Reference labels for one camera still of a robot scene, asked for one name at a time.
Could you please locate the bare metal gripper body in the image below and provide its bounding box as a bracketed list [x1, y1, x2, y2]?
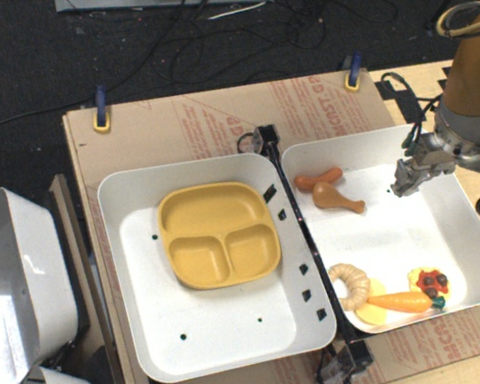
[397, 124, 480, 187]

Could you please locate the white plastic tray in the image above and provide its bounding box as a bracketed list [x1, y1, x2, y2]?
[277, 111, 480, 346]
[93, 139, 344, 384]

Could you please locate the brown chicken drumstick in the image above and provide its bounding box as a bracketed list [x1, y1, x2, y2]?
[309, 173, 369, 223]

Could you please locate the orange sausage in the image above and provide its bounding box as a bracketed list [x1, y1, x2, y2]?
[292, 165, 346, 193]

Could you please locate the yellow biscuit with red topping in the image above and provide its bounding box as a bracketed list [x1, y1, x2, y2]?
[406, 262, 453, 302]

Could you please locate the thin black rod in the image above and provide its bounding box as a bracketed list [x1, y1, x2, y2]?
[264, 134, 359, 353]

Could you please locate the orange carrot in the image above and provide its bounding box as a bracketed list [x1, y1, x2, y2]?
[365, 283, 448, 323]

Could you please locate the yellow round slice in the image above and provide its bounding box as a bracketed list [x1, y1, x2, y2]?
[349, 275, 394, 330]

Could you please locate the yellow divided plate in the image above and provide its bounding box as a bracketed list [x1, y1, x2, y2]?
[152, 172, 288, 298]

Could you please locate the brown cardboard board, red print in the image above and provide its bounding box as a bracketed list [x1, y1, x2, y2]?
[61, 42, 480, 384]

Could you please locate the beige ridged ring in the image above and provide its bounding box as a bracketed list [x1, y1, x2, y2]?
[326, 258, 376, 315]

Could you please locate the black block with thin wires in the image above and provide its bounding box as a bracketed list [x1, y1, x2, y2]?
[250, 122, 282, 155]
[313, 338, 378, 384]

